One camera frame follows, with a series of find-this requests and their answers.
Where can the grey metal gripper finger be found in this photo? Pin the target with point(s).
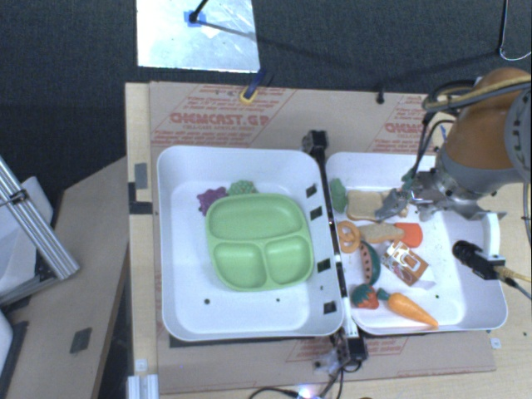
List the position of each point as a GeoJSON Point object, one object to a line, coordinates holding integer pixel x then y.
{"type": "Point", "coordinates": [390, 206]}
{"type": "Point", "coordinates": [428, 213]}

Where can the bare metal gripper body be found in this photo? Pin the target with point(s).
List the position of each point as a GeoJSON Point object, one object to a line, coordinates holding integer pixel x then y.
{"type": "Point", "coordinates": [436, 189]}

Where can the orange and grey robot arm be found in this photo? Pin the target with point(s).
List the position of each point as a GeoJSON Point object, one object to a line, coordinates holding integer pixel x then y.
{"type": "Point", "coordinates": [478, 139]}

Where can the white bread slice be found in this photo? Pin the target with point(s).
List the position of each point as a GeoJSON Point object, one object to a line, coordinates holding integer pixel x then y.
{"type": "Point", "coordinates": [363, 204]}

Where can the orange rounded slice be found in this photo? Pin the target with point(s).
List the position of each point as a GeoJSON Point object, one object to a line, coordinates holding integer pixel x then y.
{"type": "Point", "coordinates": [411, 235]}

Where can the beige biscuit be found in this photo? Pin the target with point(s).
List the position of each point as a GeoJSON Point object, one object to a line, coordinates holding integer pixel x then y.
{"type": "Point", "coordinates": [380, 233]}

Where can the orange pretzel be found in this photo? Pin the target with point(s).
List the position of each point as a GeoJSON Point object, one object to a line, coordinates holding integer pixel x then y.
{"type": "Point", "coordinates": [348, 236]}

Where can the brown and white carton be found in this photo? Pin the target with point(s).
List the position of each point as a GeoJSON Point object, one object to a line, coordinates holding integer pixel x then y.
{"type": "Point", "coordinates": [405, 264]}

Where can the watermelon slice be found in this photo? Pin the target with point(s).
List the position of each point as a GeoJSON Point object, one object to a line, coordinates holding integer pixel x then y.
{"type": "Point", "coordinates": [371, 264]}

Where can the thin black and white rod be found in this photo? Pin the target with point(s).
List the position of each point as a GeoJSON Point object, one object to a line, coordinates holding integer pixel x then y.
{"type": "Point", "coordinates": [338, 264]}

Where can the white plastic tray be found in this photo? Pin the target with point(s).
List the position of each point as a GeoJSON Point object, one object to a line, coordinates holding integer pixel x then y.
{"type": "Point", "coordinates": [187, 264]}
{"type": "Point", "coordinates": [457, 301]}

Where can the red strawberry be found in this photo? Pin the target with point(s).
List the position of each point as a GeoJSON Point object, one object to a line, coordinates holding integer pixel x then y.
{"type": "Point", "coordinates": [365, 297]}

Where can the orange carrot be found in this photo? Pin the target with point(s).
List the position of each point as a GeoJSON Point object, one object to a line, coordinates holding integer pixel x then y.
{"type": "Point", "coordinates": [409, 308]}

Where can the green divided plate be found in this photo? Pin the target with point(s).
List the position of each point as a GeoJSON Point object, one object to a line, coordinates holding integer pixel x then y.
{"type": "Point", "coordinates": [257, 239]}

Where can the green grapes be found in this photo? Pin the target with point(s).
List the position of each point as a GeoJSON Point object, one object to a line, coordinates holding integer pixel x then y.
{"type": "Point", "coordinates": [242, 187]}

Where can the purple grapes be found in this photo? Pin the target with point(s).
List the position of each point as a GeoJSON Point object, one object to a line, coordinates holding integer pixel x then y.
{"type": "Point", "coordinates": [208, 200]}

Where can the brown cardboard board red print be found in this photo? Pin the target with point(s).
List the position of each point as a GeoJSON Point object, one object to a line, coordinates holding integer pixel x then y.
{"type": "Point", "coordinates": [216, 114]}

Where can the black cylinder on white bracket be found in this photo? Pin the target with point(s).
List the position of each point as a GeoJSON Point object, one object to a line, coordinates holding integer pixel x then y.
{"type": "Point", "coordinates": [471, 256]}

